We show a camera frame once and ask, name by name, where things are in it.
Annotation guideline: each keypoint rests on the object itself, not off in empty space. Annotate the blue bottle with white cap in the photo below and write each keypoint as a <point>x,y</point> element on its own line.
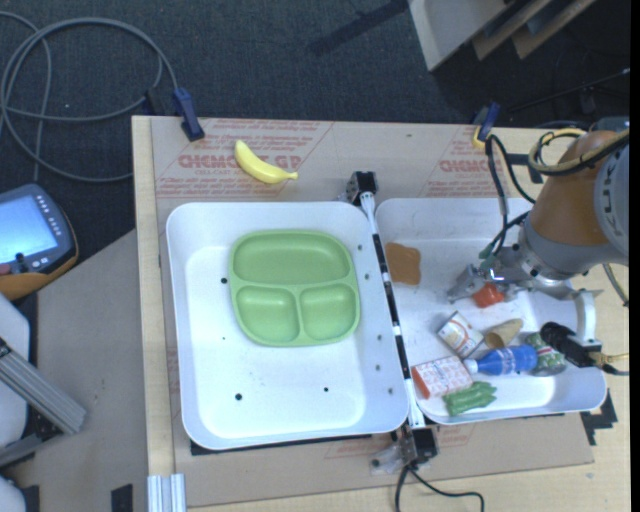
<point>505,359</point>

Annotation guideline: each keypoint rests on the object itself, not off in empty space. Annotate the orange toy pepper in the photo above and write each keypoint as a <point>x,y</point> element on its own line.
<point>487,296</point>

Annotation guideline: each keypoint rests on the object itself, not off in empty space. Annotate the beige toy cone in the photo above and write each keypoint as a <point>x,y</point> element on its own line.
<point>505,332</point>

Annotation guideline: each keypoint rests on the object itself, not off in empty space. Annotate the green and white can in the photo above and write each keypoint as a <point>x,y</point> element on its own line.
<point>547,361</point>

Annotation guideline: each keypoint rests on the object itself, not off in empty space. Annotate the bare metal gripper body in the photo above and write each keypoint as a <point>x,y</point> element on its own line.
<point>510,267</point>

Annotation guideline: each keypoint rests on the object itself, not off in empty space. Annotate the yellow banana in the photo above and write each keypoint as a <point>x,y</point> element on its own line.
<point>260,166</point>

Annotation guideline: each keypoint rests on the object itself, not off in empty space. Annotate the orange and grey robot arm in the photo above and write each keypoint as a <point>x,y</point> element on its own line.
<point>570,210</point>

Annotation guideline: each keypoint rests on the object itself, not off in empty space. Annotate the white and orange small can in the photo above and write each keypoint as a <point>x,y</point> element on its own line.
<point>459,334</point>

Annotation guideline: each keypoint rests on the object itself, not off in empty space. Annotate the brown flat toy biscuit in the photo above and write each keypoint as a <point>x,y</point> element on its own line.
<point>403,263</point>

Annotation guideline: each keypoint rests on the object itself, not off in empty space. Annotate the thin black and white rod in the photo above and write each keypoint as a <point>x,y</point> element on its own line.
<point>380,255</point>

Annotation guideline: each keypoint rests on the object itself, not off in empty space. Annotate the white plastic tray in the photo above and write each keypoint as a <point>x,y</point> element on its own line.
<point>290,385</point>
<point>450,225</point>

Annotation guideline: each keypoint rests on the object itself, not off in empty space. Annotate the white and orange carton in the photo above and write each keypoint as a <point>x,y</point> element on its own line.
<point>442,376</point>

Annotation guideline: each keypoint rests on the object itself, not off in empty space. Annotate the brown cardboard board, red print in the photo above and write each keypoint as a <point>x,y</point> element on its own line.
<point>380,150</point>

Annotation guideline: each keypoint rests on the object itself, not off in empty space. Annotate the black cylinder on white bracket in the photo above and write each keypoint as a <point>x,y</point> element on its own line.
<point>575,347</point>

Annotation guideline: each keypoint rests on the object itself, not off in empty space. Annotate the green toy asparagus bundle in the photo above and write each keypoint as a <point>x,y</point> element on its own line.
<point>470,398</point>

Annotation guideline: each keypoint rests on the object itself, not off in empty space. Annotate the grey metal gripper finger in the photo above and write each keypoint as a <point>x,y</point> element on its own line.
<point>467,282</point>
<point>515,289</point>

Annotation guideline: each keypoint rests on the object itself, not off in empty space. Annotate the green divided plate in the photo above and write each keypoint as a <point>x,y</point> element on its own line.
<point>292,260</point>

